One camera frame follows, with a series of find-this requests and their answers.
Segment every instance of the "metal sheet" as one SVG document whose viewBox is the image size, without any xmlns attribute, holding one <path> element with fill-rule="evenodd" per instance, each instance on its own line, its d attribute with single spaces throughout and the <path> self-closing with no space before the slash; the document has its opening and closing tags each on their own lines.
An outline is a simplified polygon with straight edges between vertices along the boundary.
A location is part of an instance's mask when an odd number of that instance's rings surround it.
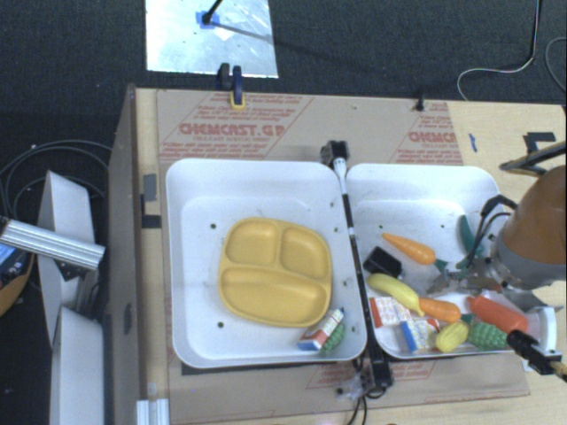
<svg viewBox="0 0 567 425">
<path fill-rule="evenodd" d="M 268 0 L 224 0 L 214 27 L 202 27 L 198 15 L 214 1 L 146 0 L 148 70 L 216 74 L 230 63 L 247 77 L 277 78 Z"/>
</svg>

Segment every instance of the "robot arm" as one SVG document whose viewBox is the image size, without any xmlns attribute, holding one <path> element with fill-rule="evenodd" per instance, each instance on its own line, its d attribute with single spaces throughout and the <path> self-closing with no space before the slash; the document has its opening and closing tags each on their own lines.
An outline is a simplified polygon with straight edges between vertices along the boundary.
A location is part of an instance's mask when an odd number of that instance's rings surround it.
<svg viewBox="0 0 567 425">
<path fill-rule="evenodd" d="M 565 281 L 565 166 L 543 174 L 527 191 L 495 243 L 508 284 L 533 290 Z"/>
</svg>

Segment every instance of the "yellow banana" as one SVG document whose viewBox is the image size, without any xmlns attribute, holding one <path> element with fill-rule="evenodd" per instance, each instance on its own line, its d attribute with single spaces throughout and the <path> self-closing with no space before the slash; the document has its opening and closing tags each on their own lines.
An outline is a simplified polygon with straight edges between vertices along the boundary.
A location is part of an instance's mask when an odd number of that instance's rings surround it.
<svg viewBox="0 0 567 425">
<path fill-rule="evenodd" d="M 409 310 L 413 310 L 419 316 L 425 315 L 419 307 L 419 296 L 404 282 L 387 274 L 372 274 L 366 279 L 366 282 L 370 288 L 389 294 L 400 304 L 404 305 Z"/>
</svg>

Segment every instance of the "yellow plastic plate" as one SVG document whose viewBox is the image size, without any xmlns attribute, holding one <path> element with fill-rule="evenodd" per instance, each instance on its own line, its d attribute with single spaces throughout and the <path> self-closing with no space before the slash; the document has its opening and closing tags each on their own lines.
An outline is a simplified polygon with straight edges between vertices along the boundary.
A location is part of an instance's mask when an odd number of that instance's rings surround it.
<svg viewBox="0 0 567 425">
<path fill-rule="evenodd" d="M 309 228 L 249 218 L 224 240 L 219 293 L 238 316 L 272 326 L 312 326 L 329 308 L 331 284 L 329 247 Z"/>
</svg>

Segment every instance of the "orange carrot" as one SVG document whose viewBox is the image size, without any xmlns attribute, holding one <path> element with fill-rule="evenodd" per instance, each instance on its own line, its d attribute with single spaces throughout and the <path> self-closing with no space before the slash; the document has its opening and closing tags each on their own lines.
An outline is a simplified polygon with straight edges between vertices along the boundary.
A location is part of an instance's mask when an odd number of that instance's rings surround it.
<svg viewBox="0 0 567 425">
<path fill-rule="evenodd" d="M 419 308 L 432 318 L 446 322 L 455 322 L 461 319 L 461 310 L 452 302 L 439 301 L 430 297 L 419 298 Z"/>
<path fill-rule="evenodd" d="M 412 260 L 417 261 L 422 265 L 435 263 L 435 251 L 432 248 L 427 247 L 425 244 L 412 241 L 405 237 L 391 235 L 390 233 L 383 233 L 382 237 L 396 249 L 404 252 Z"/>
</svg>

